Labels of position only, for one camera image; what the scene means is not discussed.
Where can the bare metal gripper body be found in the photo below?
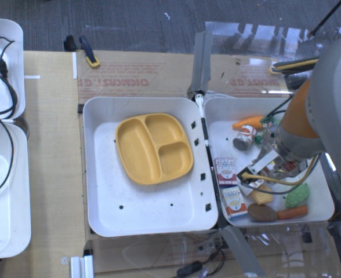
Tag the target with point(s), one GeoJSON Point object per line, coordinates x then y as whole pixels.
{"type": "Point", "coordinates": [283, 164]}

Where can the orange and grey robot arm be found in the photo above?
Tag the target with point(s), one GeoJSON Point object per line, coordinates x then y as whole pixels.
{"type": "Point", "coordinates": [327, 97]}

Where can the green broccoli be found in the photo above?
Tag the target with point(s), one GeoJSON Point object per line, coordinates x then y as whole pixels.
{"type": "Point", "coordinates": [297, 195]}

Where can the yellow ridged biscuit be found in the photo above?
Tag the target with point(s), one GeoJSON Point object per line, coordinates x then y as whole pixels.
{"type": "Point", "coordinates": [261, 197]}

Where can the red and white can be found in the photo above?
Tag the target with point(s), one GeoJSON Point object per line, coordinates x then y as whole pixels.
{"type": "Point", "coordinates": [245, 138]}

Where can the orange carrot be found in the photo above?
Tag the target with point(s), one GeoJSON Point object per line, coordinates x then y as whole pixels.
{"type": "Point", "coordinates": [293, 212]}
{"type": "Point", "coordinates": [248, 122]}

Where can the white plastic tray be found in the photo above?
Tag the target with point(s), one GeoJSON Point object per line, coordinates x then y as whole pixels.
{"type": "Point", "coordinates": [147, 210]}
{"type": "Point", "coordinates": [318, 201]}

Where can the brown round biscuit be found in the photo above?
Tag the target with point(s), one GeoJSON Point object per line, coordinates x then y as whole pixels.
{"type": "Point", "coordinates": [261, 213]}

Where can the pink and white carton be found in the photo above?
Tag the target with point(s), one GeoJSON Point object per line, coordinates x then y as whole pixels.
{"type": "Point", "coordinates": [225, 171]}

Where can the blue and yellow carton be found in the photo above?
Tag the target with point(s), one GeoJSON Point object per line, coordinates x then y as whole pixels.
{"type": "Point", "coordinates": [234, 203]}

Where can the yellow divided plate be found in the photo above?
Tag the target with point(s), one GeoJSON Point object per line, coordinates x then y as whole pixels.
{"type": "Point", "coordinates": [153, 149]}

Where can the brown cardboard board red print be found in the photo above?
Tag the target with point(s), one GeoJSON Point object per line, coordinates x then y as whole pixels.
{"type": "Point", "coordinates": [130, 77]}

